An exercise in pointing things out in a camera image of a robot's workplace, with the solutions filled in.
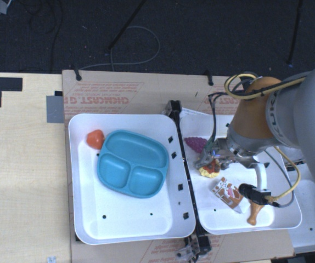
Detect brown cardboard board red print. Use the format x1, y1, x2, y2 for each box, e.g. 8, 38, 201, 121
61, 69, 296, 263

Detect white plastic tray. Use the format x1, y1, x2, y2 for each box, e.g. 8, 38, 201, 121
68, 113, 197, 246
179, 110, 303, 236

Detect yellow and red pizza slice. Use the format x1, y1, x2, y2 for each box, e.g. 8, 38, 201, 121
198, 159, 222, 179

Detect purple toy grapes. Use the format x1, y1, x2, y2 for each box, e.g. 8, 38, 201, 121
183, 136, 209, 155

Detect blue divided plate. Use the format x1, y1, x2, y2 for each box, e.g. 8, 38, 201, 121
96, 129, 171, 199

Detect white and brown carton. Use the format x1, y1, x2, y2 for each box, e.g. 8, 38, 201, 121
211, 176, 251, 214

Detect black block with thin wires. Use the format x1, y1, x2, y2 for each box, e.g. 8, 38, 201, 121
195, 234, 212, 257

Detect black cylinder on white bracket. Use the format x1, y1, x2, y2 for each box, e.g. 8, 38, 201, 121
238, 160, 272, 206

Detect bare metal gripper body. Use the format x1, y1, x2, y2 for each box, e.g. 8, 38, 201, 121
204, 138, 240, 165

